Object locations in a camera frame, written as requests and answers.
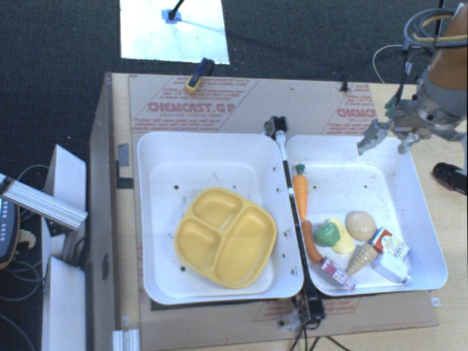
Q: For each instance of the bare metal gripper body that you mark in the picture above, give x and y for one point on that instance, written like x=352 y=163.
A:
x=413 y=117

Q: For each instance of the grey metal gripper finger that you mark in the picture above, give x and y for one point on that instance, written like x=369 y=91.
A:
x=407 y=143
x=373 y=134

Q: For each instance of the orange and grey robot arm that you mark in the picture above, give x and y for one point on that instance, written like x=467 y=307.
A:
x=450 y=68

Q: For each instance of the white plastic tray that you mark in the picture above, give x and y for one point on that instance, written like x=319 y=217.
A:
x=204 y=159
x=343 y=185

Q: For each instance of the beige round bread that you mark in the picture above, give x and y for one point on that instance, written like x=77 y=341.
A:
x=361 y=226

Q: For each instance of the orange carrot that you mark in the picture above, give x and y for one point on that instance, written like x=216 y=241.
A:
x=301 y=192

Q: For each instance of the thin black and white rod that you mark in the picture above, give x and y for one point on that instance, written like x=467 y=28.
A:
x=291 y=192

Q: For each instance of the red and white carton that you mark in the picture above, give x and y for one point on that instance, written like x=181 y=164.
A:
x=389 y=243

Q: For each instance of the green bell pepper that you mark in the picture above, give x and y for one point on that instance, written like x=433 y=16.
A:
x=326 y=234

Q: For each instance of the pale yellow banana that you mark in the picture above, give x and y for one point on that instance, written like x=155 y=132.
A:
x=344 y=241

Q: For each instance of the beige ice cream cone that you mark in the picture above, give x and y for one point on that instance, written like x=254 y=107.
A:
x=362 y=259

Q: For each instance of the orange sausage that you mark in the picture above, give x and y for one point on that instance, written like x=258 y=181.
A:
x=311 y=245

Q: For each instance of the pink and white packet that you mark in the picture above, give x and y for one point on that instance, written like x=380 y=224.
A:
x=338 y=274

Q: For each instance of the brown cardboard board red print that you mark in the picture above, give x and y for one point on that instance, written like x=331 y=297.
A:
x=219 y=104

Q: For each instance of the yellow divided plate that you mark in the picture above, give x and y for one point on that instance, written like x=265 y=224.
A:
x=239 y=249

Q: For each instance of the black cylinder on white bracket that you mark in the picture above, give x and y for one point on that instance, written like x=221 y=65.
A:
x=450 y=177

